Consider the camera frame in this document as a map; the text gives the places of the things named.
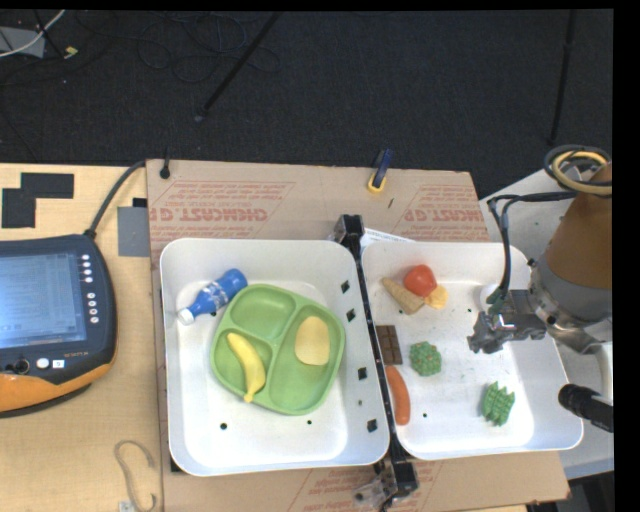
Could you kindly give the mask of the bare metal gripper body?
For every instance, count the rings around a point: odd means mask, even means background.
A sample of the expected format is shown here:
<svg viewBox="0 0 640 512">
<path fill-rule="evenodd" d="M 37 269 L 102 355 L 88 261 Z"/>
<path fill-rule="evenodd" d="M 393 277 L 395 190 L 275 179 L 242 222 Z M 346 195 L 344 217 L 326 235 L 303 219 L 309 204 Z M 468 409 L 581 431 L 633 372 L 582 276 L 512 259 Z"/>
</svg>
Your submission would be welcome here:
<svg viewBox="0 0 640 512">
<path fill-rule="evenodd" d="M 610 340 L 591 334 L 588 329 L 594 325 L 570 314 L 546 292 L 538 297 L 529 290 L 510 290 L 499 313 L 499 346 L 549 335 L 576 353 L 595 354 Z"/>
</svg>

